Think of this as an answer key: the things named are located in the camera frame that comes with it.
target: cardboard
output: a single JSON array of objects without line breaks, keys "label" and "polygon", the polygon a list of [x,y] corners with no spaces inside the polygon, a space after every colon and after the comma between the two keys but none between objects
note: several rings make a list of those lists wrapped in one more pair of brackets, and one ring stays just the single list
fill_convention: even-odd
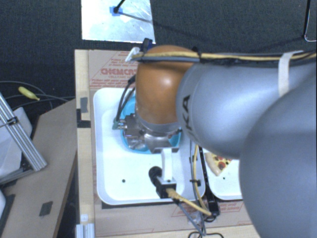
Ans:
[{"label": "cardboard", "polygon": [[[94,207],[96,237],[141,234],[194,229],[185,214],[175,204],[129,206],[103,209],[96,191],[96,154],[94,146],[93,95],[102,87],[120,87],[136,73],[137,63],[126,63],[129,52],[88,51],[90,114],[93,151]],[[183,204],[189,212],[192,209]],[[251,225],[251,220],[242,200],[219,203],[220,216],[206,227]]]}]

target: silver metal sheet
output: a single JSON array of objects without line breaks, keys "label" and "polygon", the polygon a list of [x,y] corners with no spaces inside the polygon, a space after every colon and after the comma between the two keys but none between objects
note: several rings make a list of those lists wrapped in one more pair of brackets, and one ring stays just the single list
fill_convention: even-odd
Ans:
[{"label": "silver metal sheet", "polygon": [[81,0],[84,40],[155,43],[150,0],[126,0],[119,14],[113,7],[121,0]]}]

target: black carpet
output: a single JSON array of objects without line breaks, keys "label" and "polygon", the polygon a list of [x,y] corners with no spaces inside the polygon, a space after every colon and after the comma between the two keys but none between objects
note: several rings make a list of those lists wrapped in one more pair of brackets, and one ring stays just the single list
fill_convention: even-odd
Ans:
[{"label": "black carpet", "polygon": [[[157,44],[203,52],[273,53],[315,50],[301,38],[307,0],[151,0]],[[316,0],[309,37],[316,39]],[[74,96],[74,50],[129,50],[129,43],[83,41],[81,0],[0,0],[0,81],[34,84],[47,94]],[[5,96],[17,84],[0,83]],[[10,99],[15,107],[26,103]],[[36,117],[48,103],[25,107]]]}]

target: yellow cable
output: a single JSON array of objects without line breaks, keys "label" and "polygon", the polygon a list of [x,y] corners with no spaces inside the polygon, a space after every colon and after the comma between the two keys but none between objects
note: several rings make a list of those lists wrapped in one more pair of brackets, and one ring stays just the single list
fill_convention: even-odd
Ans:
[{"label": "yellow cable", "polygon": [[180,194],[178,194],[175,189],[173,188],[167,188],[166,189],[167,195],[170,198],[174,198],[174,199],[178,199],[188,205],[190,205],[191,207],[195,208],[197,211],[202,212],[203,214],[207,215],[207,216],[211,216],[211,212],[210,211],[206,211],[205,209],[199,207],[197,204],[189,201],[188,199],[186,199],[185,197],[182,197]]},{"label": "yellow cable", "polygon": [[[195,146],[194,159],[193,159],[193,174],[194,174],[193,178],[194,178],[194,180],[197,180],[197,175],[196,175],[197,154],[198,154],[198,145]],[[195,191],[196,191],[197,198],[198,198],[198,201],[200,203],[200,206],[203,207],[206,211],[208,211],[206,205],[203,202],[202,197],[200,196],[197,182],[194,182],[194,187],[195,187]]]},{"label": "yellow cable", "polygon": [[[300,53],[294,54],[292,56],[292,60],[301,59],[307,56],[305,59],[311,59],[316,57],[316,52],[313,54],[309,53]],[[185,58],[202,58],[202,59],[240,59],[240,60],[249,60],[249,61],[278,61],[280,60],[280,56],[271,57],[271,56],[257,56],[257,55],[226,55],[226,54],[212,54],[212,53],[202,53],[199,56],[194,52],[182,52],[182,51],[172,51],[172,52],[162,52],[162,53],[150,53],[150,54],[137,54],[132,58],[140,58],[140,57],[185,57]]]}]

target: black connector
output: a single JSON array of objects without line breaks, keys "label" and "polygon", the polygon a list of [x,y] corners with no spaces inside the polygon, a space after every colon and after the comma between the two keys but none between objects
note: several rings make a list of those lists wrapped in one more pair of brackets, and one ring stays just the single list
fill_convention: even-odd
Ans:
[{"label": "black connector", "polygon": [[152,167],[149,170],[149,177],[151,182],[156,187],[157,194],[160,198],[168,198],[166,189],[173,188],[176,190],[176,181],[167,180],[164,181],[162,178],[162,169],[160,167]]}]

